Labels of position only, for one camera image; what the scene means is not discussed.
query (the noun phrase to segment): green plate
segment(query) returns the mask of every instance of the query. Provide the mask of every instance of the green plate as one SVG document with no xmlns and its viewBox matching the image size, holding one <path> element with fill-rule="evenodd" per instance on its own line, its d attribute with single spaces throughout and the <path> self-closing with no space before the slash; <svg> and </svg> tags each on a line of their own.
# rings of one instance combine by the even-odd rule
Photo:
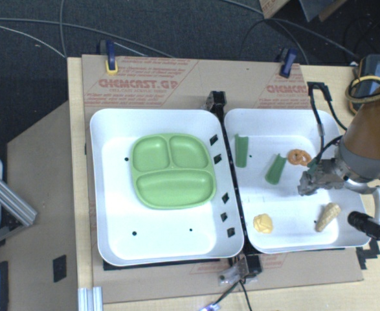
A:
<svg viewBox="0 0 380 311">
<path fill-rule="evenodd" d="M 216 193 L 208 150 L 192 135 L 160 133 L 141 137 L 132 147 L 131 171 L 139 200 L 154 209 L 202 205 Z"/>
</svg>

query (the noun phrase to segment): white tray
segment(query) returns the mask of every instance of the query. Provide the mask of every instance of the white tray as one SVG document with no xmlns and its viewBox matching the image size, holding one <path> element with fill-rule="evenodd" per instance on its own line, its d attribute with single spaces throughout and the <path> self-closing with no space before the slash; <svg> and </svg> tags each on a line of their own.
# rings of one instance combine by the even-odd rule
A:
<svg viewBox="0 0 380 311">
<path fill-rule="evenodd" d="M 221 125 L 213 114 L 200 109 L 102 109 L 93 115 L 90 127 L 98 248 L 108 263 L 129 266 L 230 258 L 241 251 L 240 214 Z M 206 145 L 212 160 L 221 154 L 214 165 L 212 200 L 189 209 L 157 210 L 137 198 L 130 161 L 125 158 L 137 139 L 158 133 L 187 133 Z M 218 140 L 210 145 L 214 135 Z"/>
<path fill-rule="evenodd" d="M 331 115 L 323 111 L 319 115 L 327 143 L 339 136 L 339 130 Z M 287 157 L 294 148 L 305 150 L 312 157 L 319 152 L 320 137 L 311 110 L 234 109 L 226 114 L 225 126 L 234 155 L 235 135 L 249 137 L 247 166 L 236 167 L 236 175 L 247 235 L 258 251 L 281 253 L 345 248 L 369 242 L 364 233 L 347 223 L 350 212 L 365 213 L 361 197 L 356 192 L 320 189 L 312 196 L 300 196 L 297 186 L 307 168 L 288 162 L 277 185 L 265 180 L 277 154 Z M 323 158 L 333 157 L 333 148 L 327 149 Z M 342 211 L 323 232 L 318 233 L 315 220 L 329 202 L 338 203 Z M 274 229 L 270 234 L 259 233 L 253 227 L 253 218 L 262 213 L 267 213 L 273 220 Z"/>
</svg>

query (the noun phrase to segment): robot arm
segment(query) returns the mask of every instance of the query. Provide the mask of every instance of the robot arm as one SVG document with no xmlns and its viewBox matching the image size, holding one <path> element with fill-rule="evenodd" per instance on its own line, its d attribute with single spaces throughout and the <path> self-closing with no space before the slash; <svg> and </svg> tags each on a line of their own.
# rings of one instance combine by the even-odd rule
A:
<svg viewBox="0 0 380 311">
<path fill-rule="evenodd" d="M 300 179 L 298 192 L 305 196 L 320 188 L 347 188 L 360 194 L 373 194 L 378 209 L 380 187 L 369 187 L 367 183 L 380 179 L 380 86 L 372 96 L 353 100 L 363 105 L 343 137 L 325 147 L 336 146 L 334 157 L 321 159 L 321 153 L 314 158 Z M 351 213 L 348 222 L 368 236 L 380 239 L 380 211 L 376 211 L 375 218 Z"/>
</svg>

